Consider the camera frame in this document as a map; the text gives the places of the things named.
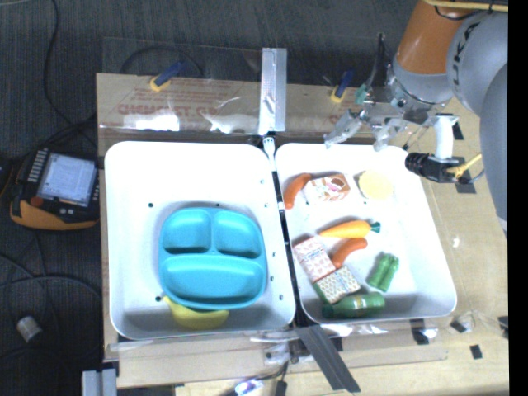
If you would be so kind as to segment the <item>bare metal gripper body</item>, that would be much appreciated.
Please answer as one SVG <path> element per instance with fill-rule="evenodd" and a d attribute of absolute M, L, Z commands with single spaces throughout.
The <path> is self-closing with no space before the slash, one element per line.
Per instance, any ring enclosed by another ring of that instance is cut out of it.
<path fill-rule="evenodd" d="M 395 76 L 384 85 L 364 83 L 359 90 L 360 119 L 373 131 L 400 131 L 407 123 L 426 124 L 440 111 L 440 104 L 423 100 L 410 93 Z"/>

